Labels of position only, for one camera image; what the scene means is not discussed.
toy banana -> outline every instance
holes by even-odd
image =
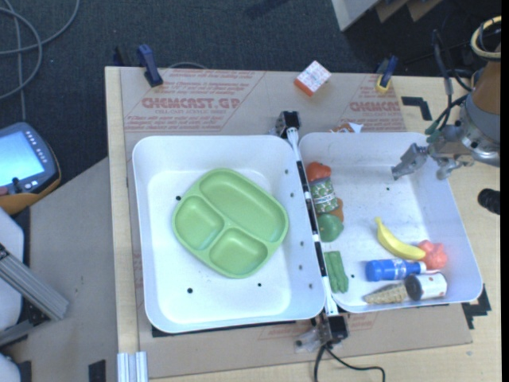
[[[425,257],[426,252],[421,248],[405,244],[396,238],[396,236],[394,236],[392,232],[382,223],[382,220],[379,217],[376,217],[375,221],[379,226],[377,231],[379,242],[390,253],[399,258],[408,260],[421,260]]]

green divided plate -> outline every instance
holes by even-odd
[[[195,257],[228,277],[254,274],[288,231],[288,215],[266,190],[230,169],[203,175],[173,212],[173,232]]]

